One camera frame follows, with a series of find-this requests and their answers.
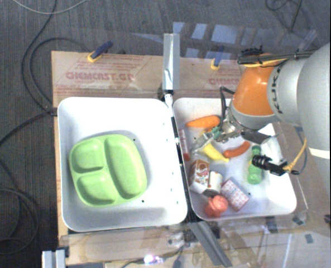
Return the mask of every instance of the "yellow banana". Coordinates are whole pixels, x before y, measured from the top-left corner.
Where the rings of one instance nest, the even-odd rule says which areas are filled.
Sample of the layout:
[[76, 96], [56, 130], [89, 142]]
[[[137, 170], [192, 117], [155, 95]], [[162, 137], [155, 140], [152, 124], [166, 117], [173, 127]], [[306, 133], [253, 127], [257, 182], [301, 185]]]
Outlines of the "yellow banana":
[[211, 144], [208, 143], [204, 148], [203, 152], [209, 157], [211, 160], [214, 161], [224, 161], [228, 162], [229, 159], [224, 157], [219, 151], [216, 150], [216, 148]]

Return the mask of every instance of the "green plate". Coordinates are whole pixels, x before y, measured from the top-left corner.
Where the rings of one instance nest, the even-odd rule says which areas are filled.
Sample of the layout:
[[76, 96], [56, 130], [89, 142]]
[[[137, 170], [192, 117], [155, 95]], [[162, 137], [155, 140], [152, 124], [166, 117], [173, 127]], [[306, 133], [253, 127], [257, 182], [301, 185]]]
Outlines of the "green plate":
[[147, 187], [134, 142], [122, 134], [92, 137], [73, 146], [70, 169], [78, 196], [91, 207], [110, 207], [138, 198]]

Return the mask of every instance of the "green bottle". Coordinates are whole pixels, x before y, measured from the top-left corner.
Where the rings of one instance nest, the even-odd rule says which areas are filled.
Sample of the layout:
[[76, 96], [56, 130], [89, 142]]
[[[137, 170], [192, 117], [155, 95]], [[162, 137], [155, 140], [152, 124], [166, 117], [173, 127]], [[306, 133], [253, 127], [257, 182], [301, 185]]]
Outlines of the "green bottle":
[[255, 155], [259, 155], [261, 153], [261, 147], [254, 145], [252, 146], [252, 157], [250, 160], [250, 164], [248, 166], [248, 174], [247, 181], [252, 185], [257, 185], [262, 180], [262, 169], [256, 167], [252, 163], [252, 158]]

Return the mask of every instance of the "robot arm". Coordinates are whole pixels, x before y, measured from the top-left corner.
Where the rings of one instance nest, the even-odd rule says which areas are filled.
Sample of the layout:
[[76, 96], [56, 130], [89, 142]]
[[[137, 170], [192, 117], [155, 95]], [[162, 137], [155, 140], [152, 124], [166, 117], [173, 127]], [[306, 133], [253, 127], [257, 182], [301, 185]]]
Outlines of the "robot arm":
[[330, 197], [330, 44], [308, 58], [273, 67], [246, 68], [231, 100], [222, 134], [226, 142], [282, 121], [302, 127]]

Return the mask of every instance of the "white cable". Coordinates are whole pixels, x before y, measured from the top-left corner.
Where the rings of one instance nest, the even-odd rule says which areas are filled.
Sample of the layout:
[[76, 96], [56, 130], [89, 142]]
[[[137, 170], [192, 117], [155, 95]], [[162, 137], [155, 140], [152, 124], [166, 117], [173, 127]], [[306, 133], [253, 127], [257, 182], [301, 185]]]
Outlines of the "white cable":
[[67, 8], [67, 9], [64, 9], [64, 10], [61, 10], [61, 11], [56, 11], [56, 12], [40, 12], [38, 10], [35, 10], [35, 9], [32, 9], [32, 8], [29, 8], [27, 6], [25, 6], [24, 4], [20, 3], [18, 0], [13, 0], [15, 3], [19, 4], [21, 7], [25, 8], [25, 9], [28, 9], [32, 12], [35, 12], [35, 13], [38, 13], [38, 14], [43, 14], [43, 15], [55, 15], [55, 14], [61, 14], [61, 13], [64, 13], [64, 12], [67, 12], [73, 8], [76, 8], [77, 6], [81, 5], [82, 3], [84, 2], [87, 2], [87, 1], [91, 1], [91, 0], [82, 0], [81, 2], [78, 2], [77, 4]]

